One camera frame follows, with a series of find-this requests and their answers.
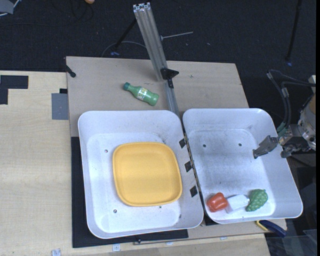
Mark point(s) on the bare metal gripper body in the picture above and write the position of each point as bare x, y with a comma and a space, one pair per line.
296, 140

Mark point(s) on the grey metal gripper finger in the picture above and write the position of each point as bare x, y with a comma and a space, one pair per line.
286, 153
265, 146

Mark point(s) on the white plastic tray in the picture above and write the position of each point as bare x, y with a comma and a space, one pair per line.
101, 169
229, 164

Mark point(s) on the green grapes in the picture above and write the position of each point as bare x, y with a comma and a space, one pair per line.
257, 200

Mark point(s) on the white block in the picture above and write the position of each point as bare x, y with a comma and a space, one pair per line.
237, 203

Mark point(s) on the orange bell pepper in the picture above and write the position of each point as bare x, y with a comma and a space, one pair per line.
216, 202

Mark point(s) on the yellow plate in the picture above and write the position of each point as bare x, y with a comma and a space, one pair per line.
146, 173

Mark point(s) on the green plastic bottle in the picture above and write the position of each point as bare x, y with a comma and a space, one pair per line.
142, 94

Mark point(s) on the pale wood board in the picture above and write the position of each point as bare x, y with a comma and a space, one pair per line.
101, 84

